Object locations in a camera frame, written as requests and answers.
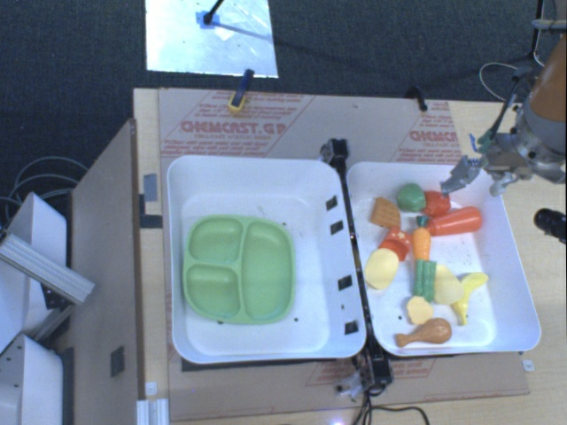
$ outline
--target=toy red pepper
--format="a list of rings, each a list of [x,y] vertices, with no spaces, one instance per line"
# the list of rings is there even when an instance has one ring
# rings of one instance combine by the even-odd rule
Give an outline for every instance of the toy red pepper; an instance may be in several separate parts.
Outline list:
[[[477,231],[481,226],[482,216],[478,208],[466,206],[442,216],[433,217],[426,228],[432,236],[445,236]]]
[[[398,255],[400,261],[406,259],[411,245],[411,235],[400,230],[399,227],[392,227],[380,244],[380,249],[390,249]]]
[[[443,195],[435,190],[427,190],[424,192],[424,195],[426,205],[422,209],[423,214],[437,217],[451,209],[451,198],[449,198],[449,195]]]

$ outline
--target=green toy food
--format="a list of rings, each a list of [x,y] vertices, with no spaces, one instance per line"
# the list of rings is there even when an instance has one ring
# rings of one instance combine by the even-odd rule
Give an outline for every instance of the green toy food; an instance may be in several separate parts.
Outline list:
[[[396,196],[398,207],[402,211],[419,213],[426,205],[425,194],[417,184],[406,184]]]
[[[431,302],[435,296],[435,261],[416,260],[416,278],[414,281],[414,296],[423,296]]]
[[[183,254],[183,293],[211,320],[266,324],[281,320],[295,296],[295,250],[271,220],[212,215],[190,229]]]

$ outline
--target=blue tape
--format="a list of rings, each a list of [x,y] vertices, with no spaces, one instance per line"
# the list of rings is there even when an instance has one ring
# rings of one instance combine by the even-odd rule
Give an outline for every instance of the blue tape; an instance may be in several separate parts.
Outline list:
[[[195,13],[195,20],[197,21],[198,25],[201,28],[214,28],[215,25],[218,25],[221,23],[221,18],[219,17],[219,15],[217,13],[213,14],[213,20],[211,20],[211,23],[209,25],[207,25],[204,21],[203,18],[205,17],[205,14],[207,14],[208,11],[200,11],[200,12],[196,12]]]
[[[475,136],[473,134],[469,134],[469,139],[470,139],[470,146],[472,146],[472,150],[478,152],[477,140],[475,139]]]
[[[238,107],[242,102],[243,97],[245,96],[245,92],[250,88],[250,84],[252,83],[252,78],[254,77],[254,71],[252,69],[246,69],[240,83],[238,84],[237,92],[230,103],[234,107]]]

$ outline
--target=reflective sheet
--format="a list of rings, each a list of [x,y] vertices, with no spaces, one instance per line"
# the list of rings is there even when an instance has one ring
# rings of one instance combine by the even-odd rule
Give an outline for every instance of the reflective sheet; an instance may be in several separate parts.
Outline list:
[[[147,69],[277,78],[268,0],[225,0],[206,26],[216,1],[145,0]]]

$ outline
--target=white tray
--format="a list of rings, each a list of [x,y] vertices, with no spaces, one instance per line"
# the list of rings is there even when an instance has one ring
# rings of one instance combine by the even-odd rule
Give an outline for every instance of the white tray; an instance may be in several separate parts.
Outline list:
[[[167,171],[172,265],[172,335],[185,359],[201,364],[270,359],[348,358],[366,339],[359,285],[337,173],[315,160],[187,156]],[[336,204],[327,210],[332,199]],[[273,324],[220,324],[183,298],[183,245],[211,214],[240,214],[285,225],[296,252],[296,292]],[[343,229],[330,232],[342,222]],[[340,290],[338,281],[352,285]]]
[[[424,190],[439,190],[451,166],[362,162],[348,174],[354,225],[364,267],[370,253],[384,239],[387,229],[370,223],[376,197],[395,203],[398,190],[415,182]],[[453,208],[473,205],[480,209],[483,226],[475,233],[432,238],[431,259],[447,266],[455,275],[481,271],[486,285],[470,297],[469,323],[458,325],[448,305],[434,305],[436,317],[452,325],[453,336],[445,344],[412,343],[399,348],[397,333],[407,334],[415,326],[408,322],[405,303],[411,297],[414,263],[409,255],[400,262],[386,290],[367,288],[372,324],[377,341],[398,356],[425,356],[465,352],[516,352],[533,348],[540,340],[540,323],[525,279],[501,197],[492,197],[492,181],[484,172],[467,188],[451,194]],[[416,228],[418,213],[403,212],[401,227]]]

